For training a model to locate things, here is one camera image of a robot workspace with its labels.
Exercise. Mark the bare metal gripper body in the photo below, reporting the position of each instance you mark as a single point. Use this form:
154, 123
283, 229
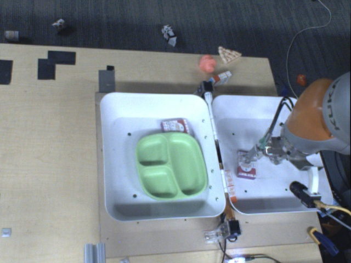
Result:
278, 151

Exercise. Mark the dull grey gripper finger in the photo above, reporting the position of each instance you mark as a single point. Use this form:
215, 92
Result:
257, 151
247, 158

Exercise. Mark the red and white carton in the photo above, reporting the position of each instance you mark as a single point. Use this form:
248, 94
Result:
175, 125
221, 78
246, 172

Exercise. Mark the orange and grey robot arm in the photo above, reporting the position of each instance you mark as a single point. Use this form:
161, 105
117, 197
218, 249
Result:
310, 108

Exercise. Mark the orange and white packet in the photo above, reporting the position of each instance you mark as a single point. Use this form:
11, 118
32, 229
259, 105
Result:
231, 186

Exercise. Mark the white plastic tray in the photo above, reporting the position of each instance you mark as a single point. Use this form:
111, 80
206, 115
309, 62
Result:
120, 157
271, 190

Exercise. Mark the thin black and white rod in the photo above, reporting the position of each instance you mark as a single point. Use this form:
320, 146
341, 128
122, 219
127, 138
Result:
212, 119

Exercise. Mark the small red packet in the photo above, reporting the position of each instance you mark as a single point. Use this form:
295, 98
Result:
301, 80

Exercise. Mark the green divided plate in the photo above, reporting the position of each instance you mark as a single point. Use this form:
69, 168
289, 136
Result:
171, 166

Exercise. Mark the slice of pizza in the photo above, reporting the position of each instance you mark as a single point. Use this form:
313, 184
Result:
227, 54

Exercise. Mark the black and white carton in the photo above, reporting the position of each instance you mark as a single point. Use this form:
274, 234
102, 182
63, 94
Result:
170, 35

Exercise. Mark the small white cube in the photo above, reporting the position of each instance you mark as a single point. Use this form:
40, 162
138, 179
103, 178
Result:
6, 232

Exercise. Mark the small pale can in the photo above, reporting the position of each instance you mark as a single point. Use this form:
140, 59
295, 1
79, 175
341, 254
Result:
11, 35

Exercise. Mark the black cylinder on white bracket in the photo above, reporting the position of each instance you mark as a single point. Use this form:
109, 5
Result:
301, 192

